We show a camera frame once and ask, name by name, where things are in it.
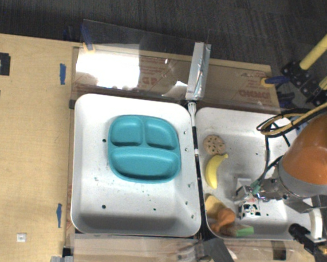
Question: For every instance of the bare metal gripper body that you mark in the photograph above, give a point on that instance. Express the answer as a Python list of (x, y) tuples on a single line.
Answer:
[(271, 189)]

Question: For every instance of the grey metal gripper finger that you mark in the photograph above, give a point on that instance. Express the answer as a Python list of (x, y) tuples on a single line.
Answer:
[(243, 182), (241, 196)]

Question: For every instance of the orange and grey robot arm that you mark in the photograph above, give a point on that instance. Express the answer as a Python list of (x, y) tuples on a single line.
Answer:
[(310, 159)]

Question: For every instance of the black and white carton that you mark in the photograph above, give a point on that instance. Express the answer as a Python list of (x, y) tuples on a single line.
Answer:
[(250, 211)]

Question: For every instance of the orange chicken drumstick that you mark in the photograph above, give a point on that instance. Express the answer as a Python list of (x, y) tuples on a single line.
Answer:
[(225, 218)]

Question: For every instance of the yellow bread piece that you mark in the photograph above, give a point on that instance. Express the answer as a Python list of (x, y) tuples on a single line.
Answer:
[(213, 205)]

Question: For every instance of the yellow banana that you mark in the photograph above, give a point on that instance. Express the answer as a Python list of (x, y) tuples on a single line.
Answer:
[(213, 169)]

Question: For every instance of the green and tan sandwich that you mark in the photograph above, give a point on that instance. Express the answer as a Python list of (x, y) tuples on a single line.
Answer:
[(243, 231)]

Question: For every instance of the white plastic tray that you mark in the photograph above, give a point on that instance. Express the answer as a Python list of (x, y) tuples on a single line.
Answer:
[(133, 208), (246, 135)]

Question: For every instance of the brown biscuit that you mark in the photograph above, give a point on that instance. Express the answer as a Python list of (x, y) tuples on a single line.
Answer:
[(214, 144)]

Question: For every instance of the thin black and white rod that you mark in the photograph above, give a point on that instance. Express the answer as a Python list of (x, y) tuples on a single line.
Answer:
[(196, 151)]

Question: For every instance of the blue divided plate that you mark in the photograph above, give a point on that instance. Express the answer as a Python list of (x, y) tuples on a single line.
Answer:
[(143, 160)]

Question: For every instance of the black cylinder on white bracket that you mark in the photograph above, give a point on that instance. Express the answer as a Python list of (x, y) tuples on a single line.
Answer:
[(303, 236)]

